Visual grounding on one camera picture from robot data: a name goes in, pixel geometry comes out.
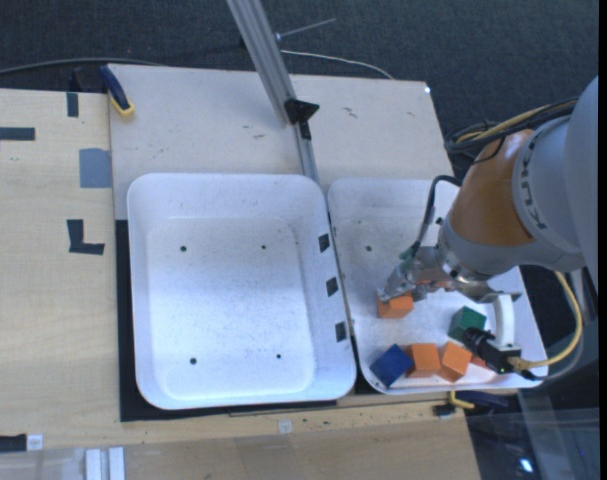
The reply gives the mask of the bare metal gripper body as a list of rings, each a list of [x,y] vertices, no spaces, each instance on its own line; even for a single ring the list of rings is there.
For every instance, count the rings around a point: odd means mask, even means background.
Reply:
[[[444,247],[410,246],[399,255],[399,264],[392,273],[404,273],[409,291],[419,284],[429,285],[430,292],[438,289],[459,292],[489,292],[490,276],[475,270]]]

